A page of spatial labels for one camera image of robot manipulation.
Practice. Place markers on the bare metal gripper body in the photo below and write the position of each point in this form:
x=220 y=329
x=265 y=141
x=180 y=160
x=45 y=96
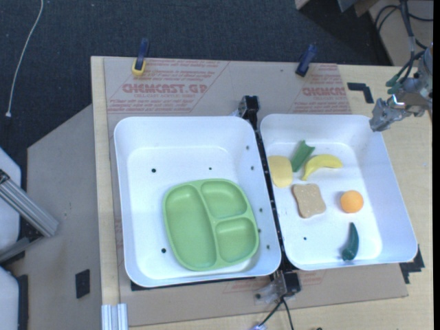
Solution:
x=416 y=93

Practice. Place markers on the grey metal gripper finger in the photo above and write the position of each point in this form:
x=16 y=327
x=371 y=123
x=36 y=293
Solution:
x=377 y=117
x=393 y=113

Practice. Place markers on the white plastic tray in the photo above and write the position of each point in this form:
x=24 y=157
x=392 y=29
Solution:
x=371 y=170
x=154 y=139

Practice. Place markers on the yellow banana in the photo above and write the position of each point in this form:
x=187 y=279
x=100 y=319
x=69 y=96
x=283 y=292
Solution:
x=321 y=163

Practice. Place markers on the green toy pea pod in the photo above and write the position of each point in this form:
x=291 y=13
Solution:
x=299 y=156

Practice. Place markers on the orange ball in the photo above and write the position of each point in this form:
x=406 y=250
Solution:
x=352 y=201

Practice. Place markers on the brown bread slice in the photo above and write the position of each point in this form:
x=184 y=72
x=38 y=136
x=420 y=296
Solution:
x=309 y=200

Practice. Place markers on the yellow oval toy food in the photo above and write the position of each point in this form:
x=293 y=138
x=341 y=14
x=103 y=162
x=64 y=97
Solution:
x=280 y=171

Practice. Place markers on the thin black rod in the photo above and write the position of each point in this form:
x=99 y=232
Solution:
x=266 y=170

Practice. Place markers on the dark green toy pepper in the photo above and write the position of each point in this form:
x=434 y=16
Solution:
x=352 y=242

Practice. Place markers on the brown cardboard board red print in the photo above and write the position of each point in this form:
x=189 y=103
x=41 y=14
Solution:
x=206 y=81

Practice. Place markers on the green divided plate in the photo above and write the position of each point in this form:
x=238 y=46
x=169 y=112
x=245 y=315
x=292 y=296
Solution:
x=187 y=222

